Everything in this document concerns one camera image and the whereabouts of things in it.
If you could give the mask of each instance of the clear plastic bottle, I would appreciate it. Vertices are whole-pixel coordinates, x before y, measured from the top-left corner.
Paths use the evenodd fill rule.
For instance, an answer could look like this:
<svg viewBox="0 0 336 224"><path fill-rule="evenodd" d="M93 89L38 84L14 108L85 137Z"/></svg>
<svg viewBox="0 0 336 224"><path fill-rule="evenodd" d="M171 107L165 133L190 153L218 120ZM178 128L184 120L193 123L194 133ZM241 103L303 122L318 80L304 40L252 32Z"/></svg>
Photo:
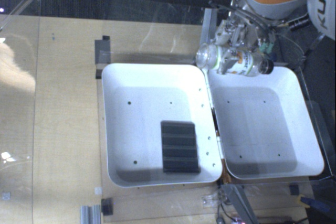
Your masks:
<svg viewBox="0 0 336 224"><path fill-rule="evenodd" d="M271 60L257 52L207 43L199 48L196 64L201 69L217 70L220 74L232 73L247 77L270 74L274 67Z"/></svg>

